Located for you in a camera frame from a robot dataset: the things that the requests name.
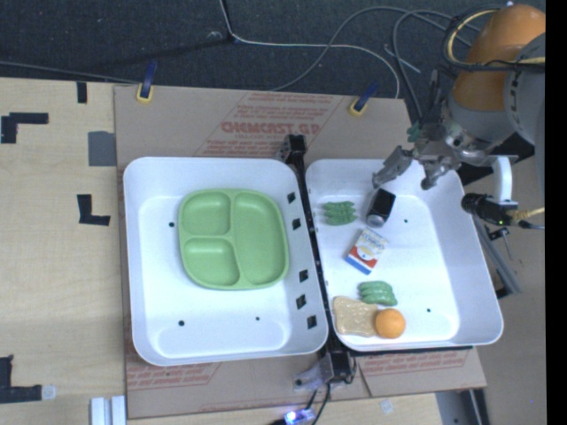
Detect black block with thin wires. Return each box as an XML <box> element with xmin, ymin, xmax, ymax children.
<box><xmin>325</xmin><ymin>347</ymin><xmax>355</xmax><ymax>383</ymax></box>
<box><xmin>279</xmin><ymin>134</ymin><xmax>308</xmax><ymax>164</ymax></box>

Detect thin black rod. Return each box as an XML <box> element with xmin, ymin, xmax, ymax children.
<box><xmin>297</xmin><ymin>157</ymin><xmax>338</xmax><ymax>353</ymax></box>

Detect brown cardboard board red print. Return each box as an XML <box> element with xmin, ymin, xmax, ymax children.
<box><xmin>113</xmin><ymin>84</ymin><xmax>488</xmax><ymax>420</ymax></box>

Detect white red blue carton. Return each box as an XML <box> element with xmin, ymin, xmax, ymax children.
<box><xmin>345</xmin><ymin>227</ymin><xmax>390</xmax><ymax>276</ymax></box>

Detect black cylinder on white bracket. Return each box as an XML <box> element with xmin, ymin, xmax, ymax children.
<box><xmin>461</xmin><ymin>155</ymin><xmax>520</xmax><ymax>228</ymax></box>

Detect orange fruit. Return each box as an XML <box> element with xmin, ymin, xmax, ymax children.
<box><xmin>374</xmin><ymin>307</ymin><xmax>408</xmax><ymax>340</ymax></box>

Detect green divided plate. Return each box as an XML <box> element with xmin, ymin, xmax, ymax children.
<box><xmin>177</xmin><ymin>188</ymin><xmax>291</xmax><ymax>290</ymax></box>

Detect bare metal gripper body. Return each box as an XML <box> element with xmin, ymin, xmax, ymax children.
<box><xmin>413</xmin><ymin>121</ymin><xmax>485</xmax><ymax>168</ymax></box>

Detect green pea pods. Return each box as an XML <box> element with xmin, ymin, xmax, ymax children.
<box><xmin>357</xmin><ymin>280</ymin><xmax>399</xmax><ymax>307</ymax></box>
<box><xmin>321</xmin><ymin>200</ymin><xmax>359</xmax><ymax>227</ymax></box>

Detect black can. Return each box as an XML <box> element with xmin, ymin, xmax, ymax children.
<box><xmin>365</xmin><ymin>188</ymin><xmax>397</xmax><ymax>228</ymax></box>

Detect beige toast slice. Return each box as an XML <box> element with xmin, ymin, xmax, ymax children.
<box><xmin>332</xmin><ymin>295</ymin><xmax>380</xmax><ymax>338</ymax></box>

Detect white plastic tray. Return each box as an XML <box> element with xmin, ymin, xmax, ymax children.
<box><xmin>305</xmin><ymin>158</ymin><xmax>505</xmax><ymax>352</ymax></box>
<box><xmin>122</xmin><ymin>156</ymin><xmax>330</xmax><ymax>367</ymax></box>

